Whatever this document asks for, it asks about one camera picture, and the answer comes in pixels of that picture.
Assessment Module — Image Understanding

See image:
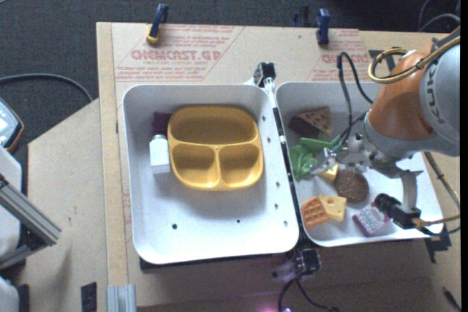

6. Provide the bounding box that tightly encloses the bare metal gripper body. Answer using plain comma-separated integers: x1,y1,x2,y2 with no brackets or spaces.
335,134,396,173

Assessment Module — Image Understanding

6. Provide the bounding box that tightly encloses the small yellow cheese wedge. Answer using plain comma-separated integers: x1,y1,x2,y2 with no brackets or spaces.
317,163,340,183

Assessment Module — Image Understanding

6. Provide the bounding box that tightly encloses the green pea pod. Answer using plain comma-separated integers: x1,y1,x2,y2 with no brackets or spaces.
298,136,343,153

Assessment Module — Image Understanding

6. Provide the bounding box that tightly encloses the green lettuce leaf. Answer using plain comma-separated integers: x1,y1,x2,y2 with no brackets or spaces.
288,144,320,180

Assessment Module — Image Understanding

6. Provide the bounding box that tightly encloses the brown round biscuit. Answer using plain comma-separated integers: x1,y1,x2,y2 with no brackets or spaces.
333,169,370,203

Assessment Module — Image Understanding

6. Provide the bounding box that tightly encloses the yellow pizza slice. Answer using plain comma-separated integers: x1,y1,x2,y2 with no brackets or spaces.
298,106,335,137

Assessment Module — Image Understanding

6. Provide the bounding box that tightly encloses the dark brown chocolate piece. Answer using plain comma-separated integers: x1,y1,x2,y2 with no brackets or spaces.
287,115,312,140

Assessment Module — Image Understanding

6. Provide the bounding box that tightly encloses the large yellow cheese wedge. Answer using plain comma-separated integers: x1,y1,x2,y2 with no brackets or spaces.
318,193,347,223

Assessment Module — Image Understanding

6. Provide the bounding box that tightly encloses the orange waffle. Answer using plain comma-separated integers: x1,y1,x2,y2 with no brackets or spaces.
301,196,331,230

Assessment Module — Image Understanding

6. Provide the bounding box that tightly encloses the thin black and white rod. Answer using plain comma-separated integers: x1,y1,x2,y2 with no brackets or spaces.
268,83,303,243

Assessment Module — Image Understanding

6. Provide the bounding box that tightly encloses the white plastic tray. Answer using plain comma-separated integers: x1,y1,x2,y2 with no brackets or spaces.
274,80,445,248
121,83,301,265

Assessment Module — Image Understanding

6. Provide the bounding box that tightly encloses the purple and white packet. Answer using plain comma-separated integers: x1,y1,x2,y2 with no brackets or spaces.
352,202,393,238

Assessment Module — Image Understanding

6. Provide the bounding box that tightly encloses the yellow divided plate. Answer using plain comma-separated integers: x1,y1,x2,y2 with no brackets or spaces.
167,104,265,192

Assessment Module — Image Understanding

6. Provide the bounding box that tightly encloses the brown cardboard board red print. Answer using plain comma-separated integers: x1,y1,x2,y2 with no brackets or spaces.
95,21,461,308

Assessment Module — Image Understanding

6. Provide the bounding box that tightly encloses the white plastic bottle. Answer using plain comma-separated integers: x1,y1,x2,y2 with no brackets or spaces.
148,134,172,175

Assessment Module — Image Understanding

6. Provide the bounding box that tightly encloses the black cylinder on white bracket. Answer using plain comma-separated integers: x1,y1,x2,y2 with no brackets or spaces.
373,170,424,230

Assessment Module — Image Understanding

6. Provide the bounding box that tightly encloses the black block with thin wires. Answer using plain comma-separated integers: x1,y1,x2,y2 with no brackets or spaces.
294,248,323,275
252,61,276,88

